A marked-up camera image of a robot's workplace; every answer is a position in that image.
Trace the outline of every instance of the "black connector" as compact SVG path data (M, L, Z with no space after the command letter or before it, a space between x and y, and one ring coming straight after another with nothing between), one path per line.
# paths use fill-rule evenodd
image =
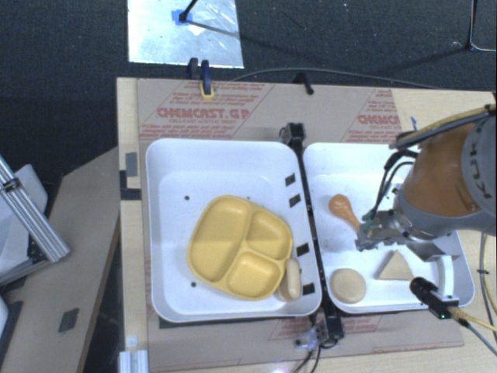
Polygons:
M438 287L424 277L415 277L409 285L412 293L423 304L428 305L429 310L439 319L449 319L452 317L448 308L457 307L459 300L443 298L438 291Z

